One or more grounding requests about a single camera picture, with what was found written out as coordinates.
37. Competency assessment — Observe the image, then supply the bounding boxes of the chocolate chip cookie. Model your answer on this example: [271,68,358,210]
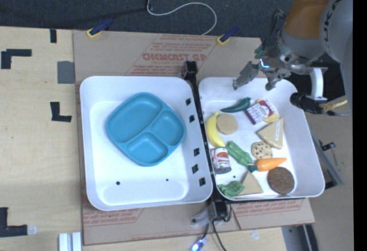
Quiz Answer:
[251,141,274,160]

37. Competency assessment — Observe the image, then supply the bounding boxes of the tan round biscuit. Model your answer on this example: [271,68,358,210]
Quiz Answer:
[216,113,239,136]

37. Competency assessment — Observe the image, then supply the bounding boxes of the black cylinder on white bracket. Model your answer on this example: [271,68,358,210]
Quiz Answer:
[289,67,329,115]

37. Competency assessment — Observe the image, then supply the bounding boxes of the tan triangular wedge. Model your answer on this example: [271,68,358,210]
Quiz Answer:
[236,170,264,197]

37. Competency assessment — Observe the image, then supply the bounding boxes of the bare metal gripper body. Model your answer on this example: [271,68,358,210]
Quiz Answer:
[259,45,315,77]

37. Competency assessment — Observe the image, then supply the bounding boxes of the green bean pods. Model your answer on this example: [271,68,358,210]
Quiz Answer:
[226,140,253,167]

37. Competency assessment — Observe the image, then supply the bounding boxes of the red and white can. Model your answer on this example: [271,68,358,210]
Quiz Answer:
[209,146,232,175]

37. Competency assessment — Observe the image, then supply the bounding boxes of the green pepper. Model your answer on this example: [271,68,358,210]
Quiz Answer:
[220,97,252,114]

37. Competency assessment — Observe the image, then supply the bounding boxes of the brown cardboard board red print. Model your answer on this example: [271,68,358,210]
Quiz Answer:
[72,29,316,246]

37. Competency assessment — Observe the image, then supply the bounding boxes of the red and white carton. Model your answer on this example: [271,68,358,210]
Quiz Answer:
[244,99,276,126]

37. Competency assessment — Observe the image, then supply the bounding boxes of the black block with thin wires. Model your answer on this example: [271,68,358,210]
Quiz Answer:
[190,199,233,228]
[178,60,200,81]

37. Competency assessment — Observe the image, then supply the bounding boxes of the yellow banana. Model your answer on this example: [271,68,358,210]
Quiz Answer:
[205,111,227,148]

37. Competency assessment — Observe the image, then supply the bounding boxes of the brown round biscuit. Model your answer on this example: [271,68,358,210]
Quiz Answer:
[267,166,296,196]

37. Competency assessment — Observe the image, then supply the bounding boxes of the white plastic tray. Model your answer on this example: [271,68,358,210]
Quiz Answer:
[79,75,214,212]
[198,76,326,202]

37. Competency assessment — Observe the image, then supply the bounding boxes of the beige triangular sandwich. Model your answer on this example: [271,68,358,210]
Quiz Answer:
[256,117,285,150]

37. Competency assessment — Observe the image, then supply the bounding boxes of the green lettuce leaf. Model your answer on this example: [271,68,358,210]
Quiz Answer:
[217,181,245,198]

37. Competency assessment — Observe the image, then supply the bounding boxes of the orange carrot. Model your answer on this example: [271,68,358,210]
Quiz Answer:
[247,156,288,174]

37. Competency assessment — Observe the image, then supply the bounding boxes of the blue divided plate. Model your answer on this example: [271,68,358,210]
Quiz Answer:
[105,92,188,167]

